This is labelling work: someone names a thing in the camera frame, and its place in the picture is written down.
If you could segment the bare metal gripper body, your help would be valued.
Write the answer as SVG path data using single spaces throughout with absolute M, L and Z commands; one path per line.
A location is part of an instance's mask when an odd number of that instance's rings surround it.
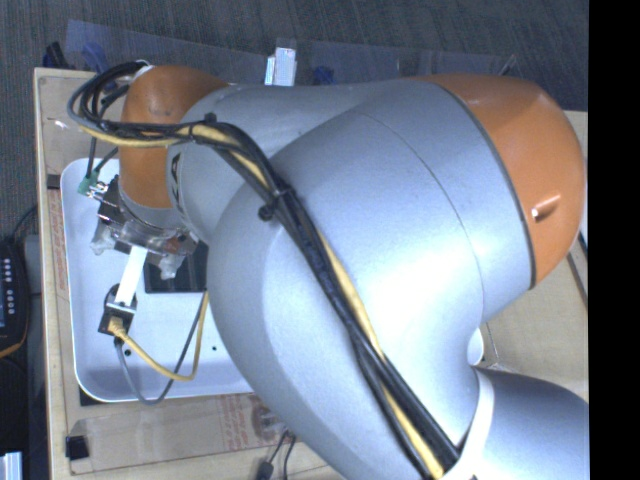
M 160 257 L 168 254 L 187 256 L 196 250 L 198 239 L 178 222 L 172 209 L 135 203 L 120 188 L 118 174 L 96 195 L 100 200 L 98 224 L 111 228 L 115 247 L 117 244 L 141 246 Z

